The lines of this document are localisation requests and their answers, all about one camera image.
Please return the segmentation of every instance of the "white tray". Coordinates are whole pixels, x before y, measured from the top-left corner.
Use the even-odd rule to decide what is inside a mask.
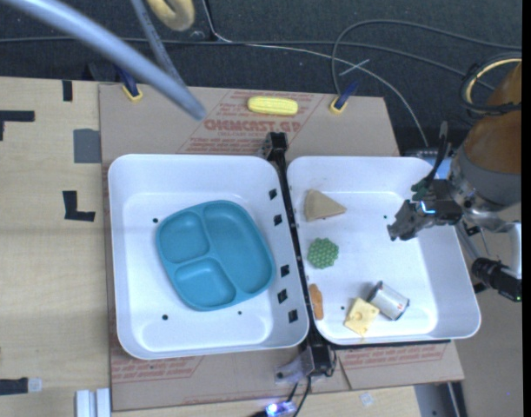
[[[387,226],[431,170],[407,157],[300,157],[288,169],[298,238],[308,284],[322,291],[324,319],[318,331],[339,345],[466,338],[481,324],[454,227],[422,230],[410,241],[392,242]],[[343,215],[307,222],[305,195],[316,189],[344,205]],[[335,265],[318,269],[306,255],[315,238],[340,248]],[[398,321],[379,315],[365,338],[343,326],[357,296],[367,299],[378,281],[410,299]]]
[[[285,348],[305,338],[302,284],[281,187],[269,162],[252,156],[122,156],[110,166],[109,195],[117,332],[131,355],[161,359]],[[202,312],[177,295],[159,260],[155,234],[167,216],[216,200],[248,211],[269,245],[276,273],[258,296]]]

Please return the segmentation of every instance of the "black hole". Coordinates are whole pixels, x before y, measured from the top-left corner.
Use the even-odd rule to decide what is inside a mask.
[[[292,323],[298,319],[298,311],[296,309],[289,312],[289,323]]]
[[[281,290],[277,295],[276,298],[279,301],[279,304],[281,304],[283,301],[286,301],[289,298],[289,295],[286,293],[286,289]]]

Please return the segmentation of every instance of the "cardboard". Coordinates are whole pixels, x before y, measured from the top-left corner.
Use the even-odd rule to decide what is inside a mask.
[[[130,102],[120,84],[99,86],[103,162],[103,204],[110,318],[110,371],[114,411],[229,400],[286,397],[292,384],[276,384],[275,368],[292,361],[297,347],[244,354],[220,354],[142,361],[126,354],[116,337],[107,174],[117,157],[130,154],[260,155],[267,133],[284,131],[287,161],[298,156],[398,156],[384,101],[348,100],[340,114],[329,112],[334,96],[241,89],[193,88],[208,115],[191,119],[151,87]],[[248,111],[250,96],[296,100],[295,116]],[[461,380],[453,342],[337,351],[332,377],[316,379],[312,394]],[[305,381],[297,390],[301,394]]]

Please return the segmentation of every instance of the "metal can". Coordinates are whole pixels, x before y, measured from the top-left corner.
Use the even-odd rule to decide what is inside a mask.
[[[383,281],[375,285],[367,301],[391,320],[398,320],[410,304],[408,298],[387,286]]]

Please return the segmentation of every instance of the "blue plate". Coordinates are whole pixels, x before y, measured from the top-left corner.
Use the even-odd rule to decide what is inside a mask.
[[[205,202],[174,213],[159,225],[156,245],[176,292],[197,310],[246,301],[275,276],[259,228],[234,202]]]

